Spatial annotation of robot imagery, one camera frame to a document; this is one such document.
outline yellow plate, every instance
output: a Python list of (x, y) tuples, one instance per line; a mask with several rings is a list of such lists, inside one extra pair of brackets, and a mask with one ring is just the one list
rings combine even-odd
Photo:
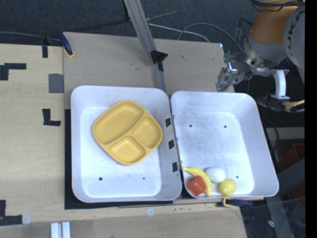
[(116, 161), (134, 165), (163, 139), (163, 131), (154, 117), (134, 101), (121, 101), (105, 111), (94, 123), (94, 138)]

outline egg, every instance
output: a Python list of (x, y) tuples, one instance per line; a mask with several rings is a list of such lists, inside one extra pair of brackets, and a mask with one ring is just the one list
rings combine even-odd
[(205, 173), (214, 183), (220, 183), (226, 178), (226, 173), (222, 168), (207, 168)]

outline toy fruit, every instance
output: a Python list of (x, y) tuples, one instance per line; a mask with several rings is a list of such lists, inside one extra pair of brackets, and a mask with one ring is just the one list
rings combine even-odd
[(205, 172), (214, 183), (220, 183), (226, 178), (226, 173), (222, 168), (207, 168)]
[(208, 175), (205, 173), (204, 170), (202, 170), (201, 168), (198, 167), (191, 167), (191, 168), (185, 168), (183, 167), (183, 171), (187, 171), (188, 173), (190, 173), (193, 176), (200, 176), (203, 181), (204, 184), (206, 185), (206, 189), (205, 189), (205, 194), (206, 196), (210, 196), (211, 191), (212, 191), (212, 183), (210, 178), (208, 177)]
[(206, 189), (204, 180), (200, 176), (196, 176), (192, 181), (187, 183), (186, 186), (195, 196), (203, 193)]
[(229, 196), (232, 195), (237, 188), (237, 184), (233, 179), (225, 179), (220, 184), (220, 192), (225, 195)]

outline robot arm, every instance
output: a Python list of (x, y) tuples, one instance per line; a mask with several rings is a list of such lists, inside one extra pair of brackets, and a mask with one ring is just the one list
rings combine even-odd
[(275, 94), (263, 95), (258, 103), (275, 111), (291, 111), (285, 103), (285, 75), (279, 63), (286, 57), (305, 71), (305, 2), (304, 0), (265, 0), (252, 3), (260, 5), (258, 15), (245, 39), (241, 52), (225, 55), (226, 68), (218, 76), (218, 92), (231, 85), (248, 80), (252, 75), (273, 76)]

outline white tray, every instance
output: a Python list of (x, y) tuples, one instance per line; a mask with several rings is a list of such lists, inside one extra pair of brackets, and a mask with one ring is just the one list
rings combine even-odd
[[(119, 101), (139, 103), (159, 122), (163, 140), (141, 162), (124, 166), (93, 136), (95, 120)], [(84, 202), (165, 201), (182, 189), (169, 98), (156, 88), (80, 86), (71, 94), (72, 189)]]
[[(268, 197), (278, 180), (256, 102), (243, 93), (179, 91), (171, 97), (181, 166), (219, 167), (237, 189), (230, 197)], [(183, 172), (185, 184), (192, 177)], [(204, 194), (194, 196), (206, 198)], [(209, 198), (223, 198), (213, 183)]]

